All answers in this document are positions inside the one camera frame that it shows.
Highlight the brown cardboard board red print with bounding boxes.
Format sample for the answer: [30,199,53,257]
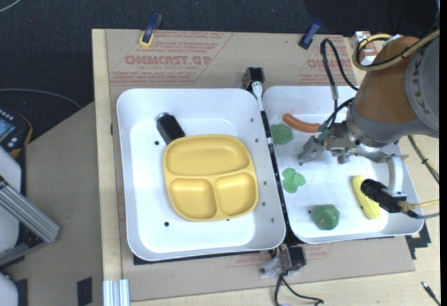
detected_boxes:
[104,29,417,303]

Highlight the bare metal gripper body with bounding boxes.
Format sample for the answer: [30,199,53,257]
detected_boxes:
[319,122,372,159]

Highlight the green broccoli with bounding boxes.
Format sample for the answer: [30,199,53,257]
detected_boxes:
[281,167,307,194]

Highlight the orange and white carton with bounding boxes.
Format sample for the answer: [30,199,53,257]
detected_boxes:
[350,30,382,66]

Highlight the black cylinder on white bracket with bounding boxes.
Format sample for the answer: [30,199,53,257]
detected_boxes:
[360,154,409,214]

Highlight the green grapes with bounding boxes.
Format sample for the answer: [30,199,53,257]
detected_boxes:
[270,122,295,146]

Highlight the thin black and white rod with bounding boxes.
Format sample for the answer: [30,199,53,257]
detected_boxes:
[251,82,291,247]

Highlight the white plastic tray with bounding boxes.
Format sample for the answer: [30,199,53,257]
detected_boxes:
[261,85,425,245]
[115,87,287,261]

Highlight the black bottle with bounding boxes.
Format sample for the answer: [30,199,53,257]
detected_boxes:
[155,112,186,146]

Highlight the green pepper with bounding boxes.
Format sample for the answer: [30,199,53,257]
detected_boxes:
[311,203,341,231]

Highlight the yellow corn cob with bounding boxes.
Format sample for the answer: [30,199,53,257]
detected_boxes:
[351,175,382,220]

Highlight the yellow divided plate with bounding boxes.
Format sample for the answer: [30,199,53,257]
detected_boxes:
[162,133,260,223]

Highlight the orange sausage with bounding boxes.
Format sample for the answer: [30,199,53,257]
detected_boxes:
[281,112,322,133]

